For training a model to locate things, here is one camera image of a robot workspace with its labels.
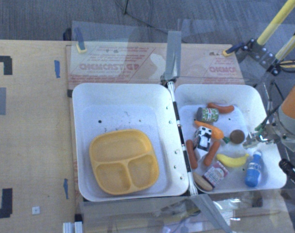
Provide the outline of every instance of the white plastic container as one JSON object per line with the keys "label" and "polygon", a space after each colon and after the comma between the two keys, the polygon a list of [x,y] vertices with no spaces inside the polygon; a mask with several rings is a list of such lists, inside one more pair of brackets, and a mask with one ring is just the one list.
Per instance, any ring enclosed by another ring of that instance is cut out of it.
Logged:
{"label": "white plastic container", "polygon": [[[208,102],[234,105],[230,114],[220,115],[213,125],[229,136],[241,129],[247,136],[266,117],[261,97],[256,89],[247,85],[182,84],[175,91],[175,100],[185,141],[193,139],[196,130],[194,119],[198,107]],[[181,147],[174,107],[170,92],[158,84],[83,83],[72,94],[77,147],[78,186],[89,201],[108,201],[130,198],[179,196],[189,187],[189,179]],[[126,195],[105,193],[97,184],[89,158],[89,145],[100,134],[122,129],[137,129],[152,141],[159,164],[159,178],[148,189]],[[244,184],[245,170],[229,168],[226,178],[211,192],[227,193],[247,190],[281,188],[286,175],[278,167],[281,160],[275,144],[260,144],[264,167],[257,187]],[[252,156],[257,148],[248,149]],[[219,153],[239,156],[244,153],[242,144],[222,142]],[[207,167],[198,162],[192,170],[203,175]]]}

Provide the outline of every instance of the white square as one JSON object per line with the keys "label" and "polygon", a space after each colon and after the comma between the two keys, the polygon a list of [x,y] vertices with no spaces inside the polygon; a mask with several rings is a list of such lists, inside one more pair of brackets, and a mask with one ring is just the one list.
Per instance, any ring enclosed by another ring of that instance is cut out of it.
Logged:
{"label": "white square", "polygon": [[40,214],[40,207],[39,206],[35,206],[32,208],[32,215],[38,215]]}

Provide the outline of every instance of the blue bottle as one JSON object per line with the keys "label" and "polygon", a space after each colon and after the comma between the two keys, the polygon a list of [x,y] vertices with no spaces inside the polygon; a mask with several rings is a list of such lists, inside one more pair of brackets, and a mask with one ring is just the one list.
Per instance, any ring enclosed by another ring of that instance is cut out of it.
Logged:
{"label": "blue bottle", "polygon": [[260,150],[256,150],[253,153],[253,160],[248,164],[248,168],[246,170],[245,184],[250,187],[255,187],[258,185],[261,164],[260,159],[262,157],[262,152]]}

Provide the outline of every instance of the green can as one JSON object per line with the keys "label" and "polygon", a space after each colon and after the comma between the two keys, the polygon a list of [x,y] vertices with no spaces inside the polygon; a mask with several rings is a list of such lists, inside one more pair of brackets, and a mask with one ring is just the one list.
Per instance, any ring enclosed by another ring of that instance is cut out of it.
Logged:
{"label": "green can", "polygon": [[216,122],[219,119],[219,110],[214,108],[199,107],[196,120],[201,122]]}

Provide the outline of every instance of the banana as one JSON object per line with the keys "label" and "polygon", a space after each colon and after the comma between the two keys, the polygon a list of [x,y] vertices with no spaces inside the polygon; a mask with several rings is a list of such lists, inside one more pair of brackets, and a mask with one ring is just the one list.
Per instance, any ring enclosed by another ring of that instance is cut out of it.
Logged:
{"label": "banana", "polygon": [[227,155],[218,153],[216,154],[216,159],[227,167],[240,167],[246,163],[248,156],[249,154],[246,153],[244,156],[241,156],[238,158],[232,158]]}

